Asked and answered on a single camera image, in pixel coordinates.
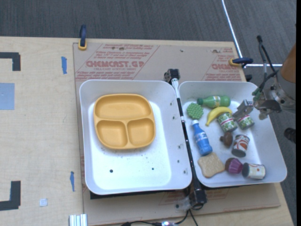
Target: yellow banana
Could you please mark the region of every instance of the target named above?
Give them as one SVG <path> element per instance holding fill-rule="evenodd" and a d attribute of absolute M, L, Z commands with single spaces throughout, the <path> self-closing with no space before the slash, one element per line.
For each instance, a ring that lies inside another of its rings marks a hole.
<path fill-rule="evenodd" d="M 232 114 L 231 109 L 228 107 L 225 107 L 225 106 L 220 106 L 220 107 L 212 109 L 207 115 L 206 126 L 209 126 L 210 122 L 212 122 L 216 117 L 218 117 L 219 115 L 224 114 L 226 112 L 229 112 L 230 114 Z"/>

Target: yellow divided plate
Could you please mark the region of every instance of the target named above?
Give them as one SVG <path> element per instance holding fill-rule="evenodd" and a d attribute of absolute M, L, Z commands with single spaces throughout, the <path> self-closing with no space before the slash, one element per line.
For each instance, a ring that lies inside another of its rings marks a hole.
<path fill-rule="evenodd" d="M 94 104 L 93 116 L 98 139 L 108 148 L 148 146 L 156 135 L 151 105 L 138 94 L 101 96 Z"/>

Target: white tray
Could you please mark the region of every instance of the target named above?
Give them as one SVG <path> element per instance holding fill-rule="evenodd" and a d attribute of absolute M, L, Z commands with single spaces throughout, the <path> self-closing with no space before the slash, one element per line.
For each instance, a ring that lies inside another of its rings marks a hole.
<path fill-rule="evenodd" d="M 135 93 L 153 109 L 156 136 L 147 147 L 113 150 L 95 132 L 93 107 L 103 95 Z M 88 80 L 79 89 L 85 179 L 95 194 L 186 188 L 192 179 L 175 91 L 163 81 Z"/>
<path fill-rule="evenodd" d="M 256 85 L 249 82 L 211 82 L 211 81 L 186 81 L 179 86 L 179 93 L 185 118 L 186 130 L 190 142 L 193 161 L 195 163 L 196 173 L 199 181 L 207 187 L 226 187 L 242 186 L 250 184 L 276 183 L 286 178 L 287 170 L 285 162 L 280 151 L 275 132 L 273 130 L 270 118 L 259 120 L 259 111 L 253 109 L 250 116 L 255 124 L 247 129 L 238 128 L 232 132 L 233 137 L 238 134 L 247 135 L 250 138 L 246 157 L 238 158 L 242 163 L 263 164 L 266 167 L 266 176 L 262 180 L 244 178 L 242 174 L 233 175 L 224 171 L 214 175 L 212 178 L 206 178 L 202 175 L 201 168 L 198 165 L 200 158 L 199 150 L 193 138 L 192 119 L 187 115 L 186 109 L 191 102 L 196 103 L 197 98 L 206 98 L 208 96 L 224 96 L 231 98 L 229 108 L 234 112 L 244 99 L 253 100 L 252 92 Z M 205 105 L 204 114 L 199 120 L 200 127 L 206 132 L 209 143 L 213 151 L 219 156 L 223 163 L 229 157 L 235 157 L 231 149 L 227 148 L 220 141 L 220 136 L 224 132 L 217 120 L 214 120 L 207 127 L 207 114 L 211 110 Z"/>

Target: blue bottle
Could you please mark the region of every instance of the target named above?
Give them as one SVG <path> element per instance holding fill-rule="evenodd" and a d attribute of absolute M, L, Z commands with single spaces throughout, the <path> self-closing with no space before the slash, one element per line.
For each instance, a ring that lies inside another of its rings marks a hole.
<path fill-rule="evenodd" d="M 209 144 L 206 132 L 204 132 L 200 128 L 198 120 L 193 120 L 191 124 L 194 128 L 194 138 L 199 147 L 199 152 L 201 153 L 201 156 L 206 156 L 210 154 L 212 152 L 212 147 Z"/>

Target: tin can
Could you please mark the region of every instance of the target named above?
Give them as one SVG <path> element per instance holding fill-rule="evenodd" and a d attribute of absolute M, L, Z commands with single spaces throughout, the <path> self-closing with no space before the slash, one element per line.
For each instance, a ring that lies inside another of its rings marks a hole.
<path fill-rule="evenodd" d="M 242 118 L 239 118 L 237 120 L 238 124 L 239 124 L 239 127 L 242 129 L 242 130 L 245 130 L 245 129 L 248 129 L 250 128 L 251 126 L 254 125 L 254 121 L 252 120 L 252 118 L 250 117 L 250 115 L 245 115 L 243 116 Z"/>
<path fill-rule="evenodd" d="M 242 174 L 245 178 L 263 179 L 266 174 L 265 166 L 244 163 Z"/>
<path fill-rule="evenodd" d="M 222 127 L 224 132 L 232 132 L 237 129 L 237 125 L 235 124 L 232 115 L 229 112 L 221 114 L 217 117 L 217 121 Z"/>
<path fill-rule="evenodd" d="M 250 142 L 249 137 L 245 135 L 236 135 L 233 148 L 232 148 L 232 154 L 237 157 L 246 156 L 246 151 L 248 149 L 249 142 Z"/>

